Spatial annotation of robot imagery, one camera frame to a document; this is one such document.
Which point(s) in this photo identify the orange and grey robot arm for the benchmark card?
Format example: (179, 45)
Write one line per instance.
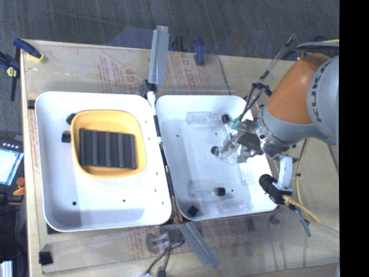
(291, 97)

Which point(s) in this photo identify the clear plastic bottle black cap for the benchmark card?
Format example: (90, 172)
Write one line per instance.
(220, 151)
(201, 190)
(201, 118)

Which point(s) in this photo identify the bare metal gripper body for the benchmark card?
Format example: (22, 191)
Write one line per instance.
(249, 140)

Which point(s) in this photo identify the black ribbed block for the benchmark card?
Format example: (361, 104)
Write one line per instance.
(106, 149)

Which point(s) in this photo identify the brown cardboard board red print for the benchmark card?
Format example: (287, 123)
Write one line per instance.
(115, 68)

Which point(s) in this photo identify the black cylinder on white bracket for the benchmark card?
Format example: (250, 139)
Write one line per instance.
(274, 190)

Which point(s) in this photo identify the thin black and white rod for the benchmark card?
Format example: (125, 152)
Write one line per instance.
(158, 128)

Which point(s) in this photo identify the yellow bowl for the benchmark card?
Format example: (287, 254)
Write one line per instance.
(135, 125)

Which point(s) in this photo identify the white plastic tray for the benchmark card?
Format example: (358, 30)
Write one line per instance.
(196, 154)
(101, 198)

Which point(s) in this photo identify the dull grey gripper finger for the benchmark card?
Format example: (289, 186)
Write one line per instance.
(232, 140)
(244, 156)

